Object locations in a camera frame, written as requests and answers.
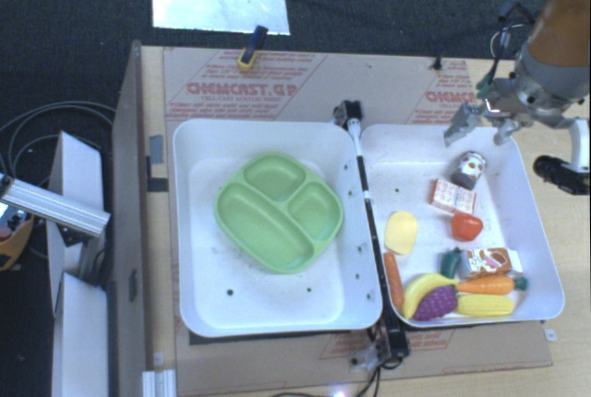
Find orange toy carrot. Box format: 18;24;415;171
455;273;529;296

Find pale yellow toy slice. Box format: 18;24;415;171
383;210;419;257

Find yellow banana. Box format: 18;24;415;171
402;272;461;320

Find white carton with brown print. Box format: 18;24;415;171
461;247;525;281

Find green divided plate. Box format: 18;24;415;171
212;150;345;275

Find orange and white carton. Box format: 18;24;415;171
428;178;478;215

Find black cylinder on white bracket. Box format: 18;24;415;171
532;117;591;197

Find thin black and white rod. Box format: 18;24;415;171
349;118;396;333

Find white plastic tray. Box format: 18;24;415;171
359;123;566;330
172;117;385;339

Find yellow toy corn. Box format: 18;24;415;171
453;293;516;319

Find orange toy sausage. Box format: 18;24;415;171
382;251;405;310

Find dark green toy pepper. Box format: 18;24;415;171
440;247;464;281

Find small can with tomato print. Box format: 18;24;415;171
450;150;488;190

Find purple grapes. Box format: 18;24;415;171
411;284;460;323

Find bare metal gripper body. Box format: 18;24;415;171
480;78;585;129

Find orange toy pepper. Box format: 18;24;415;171
450;211;485;243

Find brown cardboard board red print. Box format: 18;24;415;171
163;45;554;397

